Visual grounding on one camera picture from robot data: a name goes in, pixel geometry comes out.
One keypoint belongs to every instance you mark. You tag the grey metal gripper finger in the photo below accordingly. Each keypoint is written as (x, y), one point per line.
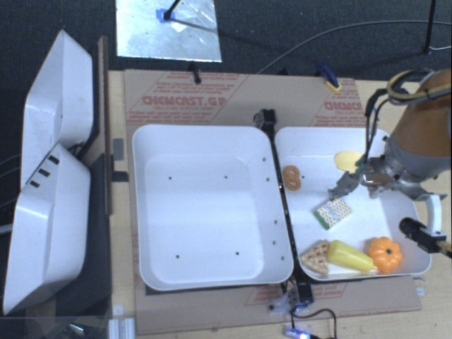
(350, 181)
(335, 191)

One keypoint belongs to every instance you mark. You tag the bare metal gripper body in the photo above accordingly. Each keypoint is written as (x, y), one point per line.
(379, 179)

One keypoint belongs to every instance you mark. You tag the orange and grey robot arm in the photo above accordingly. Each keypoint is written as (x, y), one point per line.
(420, 118)

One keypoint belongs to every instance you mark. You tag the yellow toy potato chip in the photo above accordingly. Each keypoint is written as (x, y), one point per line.
(345, 160)

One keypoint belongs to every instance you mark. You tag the green and white patterned carton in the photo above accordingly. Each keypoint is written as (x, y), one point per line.
(332, 213)

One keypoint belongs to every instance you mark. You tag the white plastic tray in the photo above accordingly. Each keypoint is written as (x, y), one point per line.
(205, 217)
(367, 221)

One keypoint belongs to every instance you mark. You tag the brown toy pretzel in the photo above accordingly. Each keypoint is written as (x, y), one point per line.
(291, 182)

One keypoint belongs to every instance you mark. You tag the thin black rod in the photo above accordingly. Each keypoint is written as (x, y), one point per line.
(284, 207)

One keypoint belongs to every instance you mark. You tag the yellow toy squeeze bottle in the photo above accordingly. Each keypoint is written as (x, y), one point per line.
(347, 256)

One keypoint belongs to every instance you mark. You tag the toy pizza slice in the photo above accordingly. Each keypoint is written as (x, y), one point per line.
(316, 259)

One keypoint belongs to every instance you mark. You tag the orange toy pumpkin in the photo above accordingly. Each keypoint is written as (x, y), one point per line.
(385, 256)

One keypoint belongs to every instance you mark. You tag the brown cardboard board red print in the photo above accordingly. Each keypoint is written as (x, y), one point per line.
(226, 94)

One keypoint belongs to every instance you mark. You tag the black cylinder on white bracket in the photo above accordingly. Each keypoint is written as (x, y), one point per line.
(433, 238)

